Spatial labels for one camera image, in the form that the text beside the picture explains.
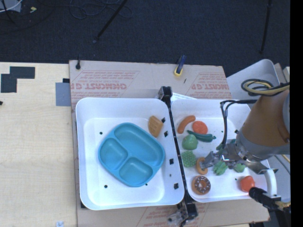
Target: green vegetable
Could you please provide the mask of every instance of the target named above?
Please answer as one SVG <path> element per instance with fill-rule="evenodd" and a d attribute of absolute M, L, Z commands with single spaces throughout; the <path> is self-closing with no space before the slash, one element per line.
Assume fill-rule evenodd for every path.
<path fill-rule="evenodd" d="M 188 131 L 188 133 L 194 135 L 197 140 L 203 142 L 212 142 L 214 139 L 216 139 L 216 137 L 212 134 L 199 134 L 193 131 Z"/>
<path fill-rule="evenodd" d="M 214 173 L 218 176 L 222 175 L 225 170 L 228 168 L 225 162 L 219 161 L 216 165 L 214 165 Z"/>
<path fill-rule="evenodd" d="M 196 156 L 191 150 L 184 151 L 181 154 L 181 158 L 184 167 L 192 167 L 196 165 Z"/>
<path fill-rule="evenodd" d="M 187 135 L 183 140 L 182 140 L 182 147 L 184 149 L 188 150 L 194 150 L 198 146 L 198 140 L 193 134 Z"/>
<path fill-rule="evenodd" d="M 241 163 L 237 163 L 236 167 L 234 168 L 234 170 L 236 172 L 244 172 L 245 169 L 245 165 L 241 164 Z"/>

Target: black fabric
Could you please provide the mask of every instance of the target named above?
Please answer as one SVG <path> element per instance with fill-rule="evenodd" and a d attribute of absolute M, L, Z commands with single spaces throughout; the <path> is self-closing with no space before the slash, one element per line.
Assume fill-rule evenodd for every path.
<path fill-rule="evenodd" d="M 186 55 L 185 64 L 223 66 L 227 77 L 262 59 L 290 66 L 290 0 L 272 0 L 263 53 L 268 0 L 128 0 L 93 43 L 122 2 L 23 0 L 20 13 L 0 13 L 0 61 L 176 63 Z"/>

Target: toy sausage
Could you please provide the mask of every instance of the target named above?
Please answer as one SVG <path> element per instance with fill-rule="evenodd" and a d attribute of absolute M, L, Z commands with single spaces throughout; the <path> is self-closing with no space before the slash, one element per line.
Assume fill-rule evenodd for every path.
<path fill-rule="evenodd" d="M 190 123 L 196 120 L 196 117 L 194 115 L 187 116 L 180 125 L 178 126 L 177 132 L 179 134 L 183 134 L 185 127 Z"/>

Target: toy tomato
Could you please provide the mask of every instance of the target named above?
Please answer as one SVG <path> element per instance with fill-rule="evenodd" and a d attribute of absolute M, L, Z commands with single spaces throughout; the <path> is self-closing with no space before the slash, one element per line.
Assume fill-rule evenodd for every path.
<path fill-rule="evenodd" d="M 244 192 L 249 192 L 252 187 L 255 187 L 255 181 L 252 176 L 246 176 L 240 181 L 241 190 Z"/>

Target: cardboard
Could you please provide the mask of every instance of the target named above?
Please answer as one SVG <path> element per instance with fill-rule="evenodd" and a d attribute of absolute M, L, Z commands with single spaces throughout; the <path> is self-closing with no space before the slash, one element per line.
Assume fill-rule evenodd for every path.
<path fill-rule="evenodd" d="M 93 211 L 81 207 L 75 106 L 84 97 L 155 98 L 162 86 L 173 93 L 206 99 L 231 99 L 221 66 L 184 65 L 179 77 L 175 64 L 131 62 L 70 61 L 71 109 L 79 227 L 134 226 L 173 227 L 168 216 L 177 206 L 154 206 Z M 269 220 L 266 208 L 252 199 L 196 203 L 198 216 L 186 223 L 189 227 L 214 227 Z"/>

